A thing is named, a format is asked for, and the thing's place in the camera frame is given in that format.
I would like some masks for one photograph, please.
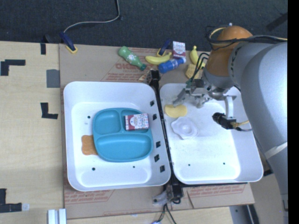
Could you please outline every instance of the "white tray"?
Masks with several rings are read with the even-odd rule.
[[[165,84],[160,90],[162,107],[172,104],[185,84]],[[241,95],[232,88],[226,95],[235,95],[234,116],[237,122],[247,120]],[[171,128],[165,114],[166,133],[175,176],[188,185],[211,183],[256,182],[263,176],[263,167],[252,132],[226,130],[213,121],[215,112],[225,113],[224,101],[211,100],[200,109],[193,97],[186,98],[190,118],[199,129],[196,137],[183,140]]]
[[[119,163],[82,153],[81,137],[92,135],[94,115],[107,108],[132,108],[149,114],[154,146],[147,158]],[[116,82],[69,83],[64,89],[64,115],[67,175],[73,188],[92,191],[161,186],[169,180],[171,170],[161,120],[150,86]]]

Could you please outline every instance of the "blue bottle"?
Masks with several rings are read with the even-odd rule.
[[[158,69],[162,74],[164,74],[170,70],[176,69],[180,64],[183,64],[185,62],[186,62],[185,57],[179,59],[171,59],[165,63],[159,64]]]

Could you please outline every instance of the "blue plate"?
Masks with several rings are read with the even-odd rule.
[[[146,158],[153,150],[151,130],[125,129],[125,116],[141,114],[128,108],[101,110],[93,118],[93,140],[98,155],[110,162],[131,162]]]

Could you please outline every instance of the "blue clamp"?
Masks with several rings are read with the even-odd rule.
[[[165,50],[169,47],[170,43],[171,43],[171,40],[168,38],[168,39],[166,40],[166,42],[164,43],[163,47],[161,47],[161,48],[158,50],[158,52],[157,52],[157,56],[164,56],[164,54],[165,54]]]
[[[60,32],[59,36],[64,41],[64,43],[66,44],[66,48],[71,53],[74,54],[78,51],[78,48],[74,46],[74,43],[71,41],[71,39],[64,32]]]

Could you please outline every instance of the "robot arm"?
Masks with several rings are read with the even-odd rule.
[[[185,93],[203,105],[211,98],[225,100],[224,94],[233,86],[240,90],[256,143],[276,176],[288,223],[287,41],[252,36],[241,27],[229,26],[210,43],[213,50],[202,77],[192,80]],[[232,128],[226,116],[216,113],[213,119]]]

